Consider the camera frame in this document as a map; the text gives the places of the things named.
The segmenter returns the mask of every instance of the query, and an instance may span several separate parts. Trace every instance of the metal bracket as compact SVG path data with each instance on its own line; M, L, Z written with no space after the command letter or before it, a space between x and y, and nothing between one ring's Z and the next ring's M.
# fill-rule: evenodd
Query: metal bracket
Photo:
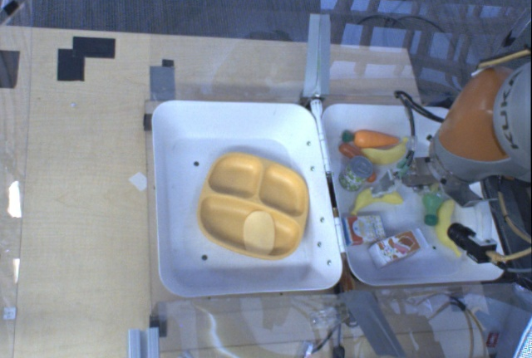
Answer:
M159 329L129 330L127 350L128 358L159 358Z
M308 24L307 67L302 102L329 93L331 60L331 18L328 14L311 14Z

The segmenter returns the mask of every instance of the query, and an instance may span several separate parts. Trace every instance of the toy banana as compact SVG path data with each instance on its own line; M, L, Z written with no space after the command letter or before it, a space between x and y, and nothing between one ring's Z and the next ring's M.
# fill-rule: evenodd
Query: toy banana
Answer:
M391 164L397 162L406 153L406 143L408 138L389 149L362 149L362 153L373 164Z
M440 243L451 249L457 257L461 255L460 250L455 243L447 235L447 229L451 225L451 216L455 211L455 202L453 200L446 200L437 211L438 224L435 226L436 236Z
M402 204L403 199L401 195L394 191L393 193L384 194L381 197L373 197L370 189L364 189L361 191L355 199L355 206L351 211L351 214L356 215L358 211L373 203L388 203L388 204Z

